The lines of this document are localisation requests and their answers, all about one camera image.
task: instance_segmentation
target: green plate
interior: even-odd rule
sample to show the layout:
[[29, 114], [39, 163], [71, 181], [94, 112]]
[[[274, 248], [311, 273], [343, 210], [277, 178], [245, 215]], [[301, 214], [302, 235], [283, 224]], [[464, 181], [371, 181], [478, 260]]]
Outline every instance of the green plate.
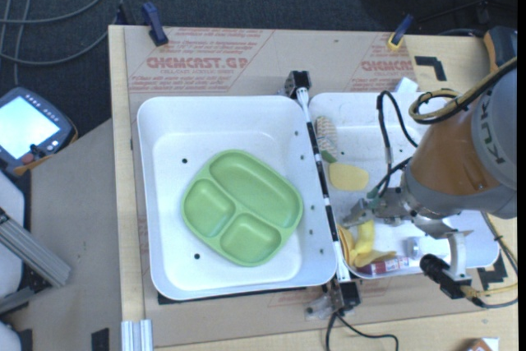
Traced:
[[243, 150], [226, 150], [210, 159], [182, 197], [188, 228], [242, 266], [270, 260], [294, 232], [302, 212], [297, 189]]

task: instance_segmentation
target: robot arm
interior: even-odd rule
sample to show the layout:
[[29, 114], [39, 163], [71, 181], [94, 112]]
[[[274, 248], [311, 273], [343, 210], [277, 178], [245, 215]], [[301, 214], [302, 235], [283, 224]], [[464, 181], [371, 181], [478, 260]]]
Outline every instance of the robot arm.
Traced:
[[[463, 297], [461, 286], [470, 283], [464, 248], [470, 232], [442, 220], [463, 210], [517, 216], [517, 32], [497, 27], [484, 41], [495, 64], [490, 75], [464, 95], [443, 90], [421, 96], [409, 112], [429, 128], [402, 168], [400, 185], [360, 200], [344, 221], [410, 219], [433, 238], [447, 238], [451, 265], [430, 255], [420, 266], [452, 298]], [[441, 110], [420, 114], [420, 104], [434, 96], [452, 100]]]

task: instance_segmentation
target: yellow object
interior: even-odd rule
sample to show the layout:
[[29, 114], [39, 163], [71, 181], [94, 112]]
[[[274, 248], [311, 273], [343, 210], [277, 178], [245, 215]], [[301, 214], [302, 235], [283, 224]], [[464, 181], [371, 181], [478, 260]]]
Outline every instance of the yellow object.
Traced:
[[351, 232], [341, 225], [337, 226], [338, 228], [338, 235], [339, 235], [339, 242], [342, 246], [342, 251], [344, 253], [344, 258], [346, 262], [349, 262], [348, 260], [348, 253], [349, 251], [354, 249], [354, 237], [351, 234]]
[[402, 40], [398, 42], [398, 44], [393, 42], [393, 39], [395, 38], [395, 33], [391, 34], [389, 39], [387, 40], [387, 47], [389, 47], [389, 50], [397, 52], [400, 49], [400, 46], [402, 45]]
[[[73, 142], [75, 142], [78, 139], [78, 137], [79, 137], [79, 133], [78, 133], [78, 131], [77, 131], [75, 126], [73, 126], [73, 130], [74, 130], [74, 135], [73, 135], [72, 139], [69, 141], [68, 145], [70, 145]], [[19, 165], [18, 167], [15, 167], [13, 169], [13, 173], [16, 174], [17, 176], [22, 176], [26, 171], [34, 169], [37, 165], [42, 164], [46, 159], [49, 159], [52, 156], [53, 155], [46, 155], [46, 156], [44, 156], [42, 158], [39, 158], [39, 159], [29, 163], [29, 164]]]
[[374, 242], [375, 222], [369, 219], [365, 223], [358, 225], [358, 240], [354, 245], [354, 249], [349, 251], [349, 263], [354, 265], [356, 256], [369, 253], [372, 250]]
[[339, 190], [360, 191], [369, 183], [369, 173], [350, 164], [330, 163], [330, 183]]
[[384, 261], [396, 256], [396, 252], [380, 252], [374, 250], [375, 242], [375, 225], [374, 220], [358, 225], [358, 240], [354, 242], [353, 234], [342, 227], [337, 226], [339, 241], [341, 243], [344, 259], [350, 266], [360, 268], [368, 265], [372, 261]]

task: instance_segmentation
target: wooden surface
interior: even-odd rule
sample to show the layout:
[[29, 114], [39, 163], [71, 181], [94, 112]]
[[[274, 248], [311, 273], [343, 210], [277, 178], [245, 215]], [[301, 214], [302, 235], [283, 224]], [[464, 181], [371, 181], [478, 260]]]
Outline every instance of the wooden surface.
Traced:
[[[122, 319], [139, 321], [145, 317], [142, 293], [141, 260], [139, 254], [136, 221], [134, 173], [130, 148], [130, 113], [127, 98], [126, 54], [124, 30], [121, 26], [109, 28], [110, 65], [112, 79], [113, 130], [115, 149], [115, 171], [117, 184], [117, 209], [119, 227], [119, 261], [122, 290]], [[419, 47], [429, 48], [432, 37], [411, 37], [411, 54]], [[451, 58], [462, 56], [466, 49], [455, 50], [455, 40], [450, 43]], [[517, 224], [511, 221], [494, 220], [512, 250], [517, 252]], [[490, 303], [510, 300], [516, 292], [504, 293], [491, 298]], [[357, 326], [368, 334], [397, 335], [400, 349], [439, 349], [463, 351], [476, 338], [496, 337], [500, 339], [500, 350], [519, 349], [518, 305], [490, 311], [465, 313], [452, 316], [434, 316], [421, 319], [376, 323]], [[267, 335], [246, 339], [231, 339], [219, 342], [189, 344], [159, 348], [163, 351], [184, 350], [241, 350], [241, 349], [324, 349], [325, 330], [309, 330], [299, 333]], [[331, 335], [331, 349], [395, 349], [392, 339], [365, 339], [344, 327], [336, 327]]]

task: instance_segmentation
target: black tape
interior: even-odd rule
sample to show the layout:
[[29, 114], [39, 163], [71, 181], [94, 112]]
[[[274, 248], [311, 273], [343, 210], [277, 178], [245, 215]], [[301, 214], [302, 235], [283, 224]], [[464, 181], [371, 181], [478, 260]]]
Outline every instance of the black tape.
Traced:
[[309, 138], [311, 139], [312, 151], [314, 152], [314, 155], [320, 154], [318, 142], [316, 140], [316, 131], [314, 130], [314, 126], [312, 126], [311, 122], [307, 122], [307, 131], [309, 133]]
[[31, 329], [25, 329], [21, 332], [17, 332], [22, 351], [33, 351], [33, 331]]
[[432, 58], [429, 56], [415, 56], [414, 60], [418, 66], [432, 66], [433, 69], [435, 69], [435, 76], [438, 81], [447, 81], [442, 62], [437, 58]]
[[477, 269], [478, 276], [484, 291], [490, 288], [490, 284], [499, 284], [504, 282], [504, 278], [508, 277], [508, 272], [504, 266], [502, 255], [499, 253], [495, 263], [493, 264], [493, 270], [487, 270], [486, 268]]

